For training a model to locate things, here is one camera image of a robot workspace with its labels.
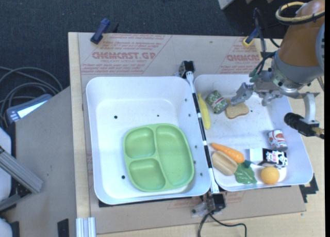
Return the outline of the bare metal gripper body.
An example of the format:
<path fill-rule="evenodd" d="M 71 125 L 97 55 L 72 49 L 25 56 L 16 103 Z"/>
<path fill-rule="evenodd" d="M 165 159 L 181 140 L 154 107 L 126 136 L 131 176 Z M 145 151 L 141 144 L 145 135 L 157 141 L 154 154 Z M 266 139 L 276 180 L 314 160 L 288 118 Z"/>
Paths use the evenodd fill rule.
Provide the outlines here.
<path fill-rule="evenodd" d="M 300 99 L 302 94 L 299 90 L 302 84 L 290 80 L 279 70 L 263 70 L 252 76 L 253 89 L 264 100 L 272 100 L 287 96 Z"/>

